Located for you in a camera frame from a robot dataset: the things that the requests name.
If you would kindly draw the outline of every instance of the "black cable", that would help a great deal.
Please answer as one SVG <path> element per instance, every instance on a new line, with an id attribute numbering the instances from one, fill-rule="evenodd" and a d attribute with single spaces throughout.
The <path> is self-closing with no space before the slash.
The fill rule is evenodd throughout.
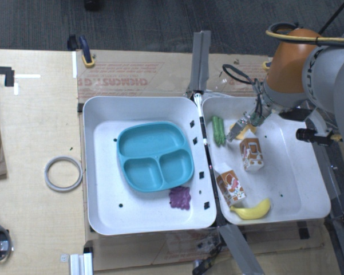
<path id="1" fill-rule="evenodd" d="M 258 100 L 259 100 L 259 117 L 262 117 L 262 101 L 261 101 L 261 95 L 257 95 Z"/>
<path id="2" fill-rule="evenodd" d="M 218 256 L 218 254 L 221 252 L 223 245 L 220 244 L 218 245 L 215 249 L 213 249 L 210 252 L 210 257 L 204 259 L 199 266 L 197 266 L 196 268 L 194 268 L 192 270 L 192 275 L 203 275 L 205 274 L 205 272 L 210 269 L 214 263 L 215 263 L 215 259 Z"/>
<path id="3" fill-rule="evenodd" d="M 342 11 L 342 9 L 344 9 L 344 3 L 341 4 L 341 6 L 337 9 L 337 11 L 332 15 L 332 17 L 325 23 L 325 25 L 323 25 L 323 27 L 321 28 L 321 30 L 318 32 L 318 34 L 322 34 L 327 27 L 333 22 L 333 20 L 337 17 L 337 15 Z"/>
<path id="4" fill-rule="evenodd" d="M 241 80 L 237 77 L 235 77 L 234 75 L 232 75 L 228 70 L 227 68 L 230 68 L 231 70 L 233 70 L 235 73 L 239 74 L 240 76 L 243 76 L 245 77 L 246 79 L 248 79 L 248 81 L 244 81 L 244 80 Z M 236 81 L 239 81 L 240 83 L 244 83 L 244 84 L 248 84 L 248 85 L 251 85 L 252 82 L 250 81 L 250 78 L 245 74 L 243 73 L 241 70 L 239 70 L 238 68 L 235 68 L 234 66 L 230 65 L 230 64 L 223 64 L 223 70 L 224 72 L 229 75 L 231 78 L 233 78 L 234 80 Z"/>
<path id="5" fill-rule="evenodd" d="M 254 79 L 254 83 L 257 84 L 257 81 L 258 81 L 258 79 L 255 78 L 255 79 Z M 254 112 L 255 112 L 255 113 L 257 113 L 258 108 L 259 108 L 259 100 L 260 100 L 259 95 L 260 95 L 260 94 L 258 93 L 258 94 L 257 94 L 257 99 L 256 99 L 256 107 L 255 107 L 255 109 L 254 109 Z"/>

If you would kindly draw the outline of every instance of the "purple toy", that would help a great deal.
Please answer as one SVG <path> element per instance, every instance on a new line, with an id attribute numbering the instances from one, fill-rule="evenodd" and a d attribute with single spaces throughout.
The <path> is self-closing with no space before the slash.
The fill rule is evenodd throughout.
<path id="1" fill-rule="evenodd" d="M 189 210 L 189 202 L 191 196 L 189 194 L 189 187 L 177 186 L 171 189 L 169 193 L 172 208 L 181 208 L 182 210 Z"/>

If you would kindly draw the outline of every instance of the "toy banana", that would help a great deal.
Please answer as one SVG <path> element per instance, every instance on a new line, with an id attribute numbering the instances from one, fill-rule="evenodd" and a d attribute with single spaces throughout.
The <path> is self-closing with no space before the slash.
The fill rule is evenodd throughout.
<path id="1" fill-rule="evenodd" d="M 230 206 L 230 210 L 237 213 L 241 219 L 244 220 L 252 220 L 252 219 L 259 219 L 267 214 L 271 207 L 271 202 L 269 198 L 262 200 L 253 208 L 236 208 L 234 206 Z"/>

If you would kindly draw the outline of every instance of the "yellow banana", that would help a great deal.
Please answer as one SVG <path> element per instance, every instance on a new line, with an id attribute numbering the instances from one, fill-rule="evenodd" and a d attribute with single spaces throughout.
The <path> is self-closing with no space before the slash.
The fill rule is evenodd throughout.
<path id="1" fill-rule="evenodd" d="M 231 130 L 233 128 L 233 126 L 235 125 L 232 124 L 230 127 L 229 127 L 229 130 Z M 257 131 L 257 127 L 256 126 L 253 126 L 252 124 L 248 124 L 246 127 L 243 128 L 243 130 L 235 137 L 235 139 L 237 140 L 243 140 L 244 139 L 244 135 L 246 134 L 246 132 L 248 131 L 248 129 L 251 130 L 251 132 L 253 133 L 256 133 Z"/>
<path id="2" fill-rule="evenodd" d="M 236 208 L 234 206 L 230 206 L 230 210 L 237 213 L 241 219 L 244 220 L 252 220 L 252 219 L 259 219 L 267 214 L 271 207 L 271 202 L 269 198 L 266 198 L 259 202 L 253 208 Z"/>

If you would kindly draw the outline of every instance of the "tape roll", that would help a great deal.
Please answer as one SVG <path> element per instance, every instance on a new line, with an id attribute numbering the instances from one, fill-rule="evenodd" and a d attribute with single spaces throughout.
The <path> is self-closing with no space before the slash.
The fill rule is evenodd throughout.
<path id="1" fill-rule="evenodd" d="M 54 163 L 59 162 L 59 161 L 69 161 L 69 162 L 73 163 L 77 167 L 77 169 L 79 171 L 79 177 L 78 177 L 78 179 L 76 180 L 76 182 L 73 185 L 68 186 L 68 187 L 60 187 L 60 186 L 54 185 L 50 181 L 50 179 L 48 177 L 48 172 L 50 170 L 50 167 Z M 73 157 L 70 157 L 70 156 L 57 156 L 57 157 L 49 160 L 49 162 L 47 163 L 47 165 L 45 167 L 45 182 L 47 183 L 49 188 L 54 190 L 54 191 L 59 191 L 59 192 L 62 192 L 62 193 L 71 191 L 74 188 L 76 188 L 81 183 L 81 181 L 82 181 L 82 168 L 81 168 L 81 164 L 80 164 L 79 161 L 75 160 Z"/>

